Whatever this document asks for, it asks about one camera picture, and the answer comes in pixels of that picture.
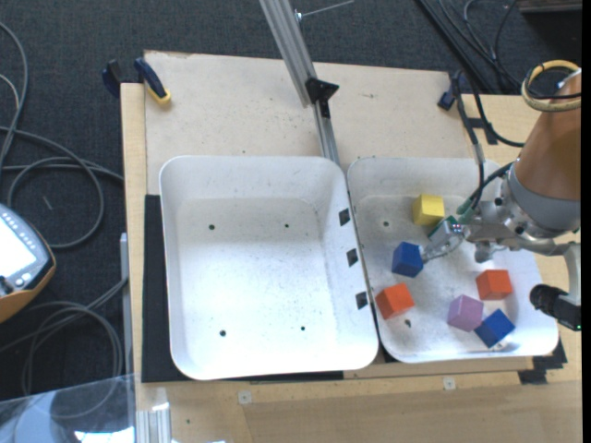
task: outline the red block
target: red block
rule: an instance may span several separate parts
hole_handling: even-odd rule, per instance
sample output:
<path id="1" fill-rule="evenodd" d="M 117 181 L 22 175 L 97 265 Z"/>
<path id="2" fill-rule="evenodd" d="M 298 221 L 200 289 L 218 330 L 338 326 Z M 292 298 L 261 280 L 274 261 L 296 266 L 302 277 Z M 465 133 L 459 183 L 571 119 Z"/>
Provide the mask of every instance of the red block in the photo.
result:
<path id="1" fill-rule="evenodd" d="M 413 296 L 408 292 L 404 282 L 391 285 L 378 293 L 376 305 L 384 319 L 395 317 L 415 306 Z"/>
<path id="2" fill-rule="evenodd" d="M 513 292 L 506 269 L 487 269 L 476 277 L 480 300 L 500 300 Z"/>

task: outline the white tray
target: white tray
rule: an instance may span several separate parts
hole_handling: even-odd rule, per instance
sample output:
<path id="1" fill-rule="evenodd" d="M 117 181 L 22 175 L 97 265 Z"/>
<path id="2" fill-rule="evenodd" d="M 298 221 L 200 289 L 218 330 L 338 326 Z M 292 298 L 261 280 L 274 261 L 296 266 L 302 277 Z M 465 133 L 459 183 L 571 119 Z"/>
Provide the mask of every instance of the white tray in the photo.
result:
<path id="1" fill-rule="evenodd" d="M 171 354 L 195 379 L 358 369 L 378 335 L 343 171 L 180 156 L 160 174 Z"/>
<path id="2" fill-rule="evenodd" d="M 486 163 L 486 175 L 499 166 Z M 430 260 L 415 278 L 391 271 L 392 254 L 402 241 L 427 245 L 428 227 L 412 221 L 411 206 L 418 195 L 442 196 L 445 214 L 475 189 L 477 167 L 470 159 L 367 158 L 354 162 L 347 173 L 359 242 L 373 295 L 397 282 L 406 282 L 416 305 L 401 316 L 384 320 L 378 311 L 380 339 L 399 361 L 421 363 L 465 358 L 533 356 L 550 353 L 558 343 L 556 320 L 536 311 L 531 289 L 541 283 L 534 255 L 500 251 L 478 264 L 474 245 L 463 242 L 446 257 Z M 485 189 L 493 199 L 499 183 Z M 474 332 L 447 324 L 450 302 L 465 293 L 478 299 L 476 276 L 484 269 L 506 269 L 513 293 L 504 300 L 485 301 L 485 316 L 500 308 L 515 330 L 489 349 Z"/>

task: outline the yellow cube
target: yellow cube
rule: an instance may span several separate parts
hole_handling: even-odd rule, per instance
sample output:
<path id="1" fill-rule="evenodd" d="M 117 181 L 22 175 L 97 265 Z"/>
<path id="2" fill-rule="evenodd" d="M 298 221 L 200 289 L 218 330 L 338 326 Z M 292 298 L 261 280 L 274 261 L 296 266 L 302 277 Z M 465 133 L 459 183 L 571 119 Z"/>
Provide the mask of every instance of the yellow cube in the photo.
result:
<path id="1" fill-rule="evenodd" d="M 413 223 L 434 225 L 445 217 L 443 197 L 421 194 L 413 202 Z"/>

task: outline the block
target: block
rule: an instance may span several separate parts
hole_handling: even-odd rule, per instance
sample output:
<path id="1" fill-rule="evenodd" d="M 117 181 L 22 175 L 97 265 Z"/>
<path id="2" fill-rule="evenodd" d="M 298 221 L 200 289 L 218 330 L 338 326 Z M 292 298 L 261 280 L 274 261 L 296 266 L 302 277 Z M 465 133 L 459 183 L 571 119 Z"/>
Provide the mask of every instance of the block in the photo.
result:
<path id="1" fill-rule="evenodd" d="M 407 277 L 416 277 L 423 269 L 423 258 L 418 245 L 402 241 L 392 256 L 392 272 Z"/>
<path id="2" fill-rule="evenodd" d="M 462 294 L 450 303 L 447 322 L 457 329 L 472 331 L 482 323 L 483 310 L 482 302 Z"/>
<path id="3" fill-rule="evenodd" d="M 476 277 L 480 300 L 500 300 L 513 292 L 506 269 L 487 269 Z"/>
<path id="4" fill-rule="evenodd" d="M 515 329 L 514 324 L 499 308 L 482 320 L 474 332 L 489 348 L 494 346 Z"/>
<path id="5" fill-rule="evenodd" d="M 376 305 L 385 320 L 401 315 L 409 308 L 415 306 L 413 296 L 408 291 L 404 282 L 399 282 L 376 295 Z"/>
<path id="6" fill-rule="evenodd" d="M 443 197 L 421 194 L 413 202 L 413 223 L 435 225 L 445 217 Z"/>

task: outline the dark floor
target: dark floor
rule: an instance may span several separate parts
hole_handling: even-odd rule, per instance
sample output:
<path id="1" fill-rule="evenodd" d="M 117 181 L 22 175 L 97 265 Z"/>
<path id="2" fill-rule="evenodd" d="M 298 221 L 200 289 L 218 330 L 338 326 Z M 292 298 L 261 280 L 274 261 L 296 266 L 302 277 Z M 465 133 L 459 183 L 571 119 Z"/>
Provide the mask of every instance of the dark floor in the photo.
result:
<path id="1" fill-rule="evenodd" d="M 292 0 L 306 13 L 347 0 Z M 437 8 L 436 0 L 426 0 Z M 451 0 L 455 9 L 468 0 Z M 453 13 L 450 0 L 443 0 Z M 582 13 L 521 14 L 512 0 L 471 7 L 469 21 L 487 45 L 498 36 L 506 72 L 521 80 L 532 66 L 552 59 L 582 64 Z M 279 58 L 258 0 L 0 0 L 0 22 L 20 39 L 29 62 L 28 94 L 21 130 L 61 143 L 78 156 L 122 173 L 119 106 L 103 85 L 101 71 L 116 59 L 124 79 L 135 80 L 133 61 L 147 49 Z M 304 35 L 314 61 L 455 71 L 462 66 L 415 0 L 355 0 L 311 16 Z M 493 66 L 467 49 L 490 93 L 513 93 Z M 17 46 L 0 31 L 0 74 L 17 88 L 23 81 Z M 0 126 L 15 112 L 9 86 L 0 80 Z M 0 141 L 4 139 L 0 132 Z M 55 153 L 17 138 L 6 165 L 30 164 Z M 7 202 L 15 175 L 5 171 L 0 201 Z M 122 186 L 101 176 L 105 213 L 100 228 L 82 245 L 55 251 L 58 268 L 35 304 L 67 300 L 89 304 L 120 279 L 119 238 L 125 231 Z M 80 172 L 35 171 L 15 192 L 13 209 L 52 244 L 81 237 L 95 222 L 98 195 Z M 120 295 L 98 309 L 122 331 Z M 23 310 L 0 324 L 0 399 L 21 396 L 21 371 L 30 340 L 6 348 L 35 330 L 48 310 Z M 109 377 L 111 345 L 96 321 L 85 318 L 56 333 L 34 355 L 29 392 Z"/>

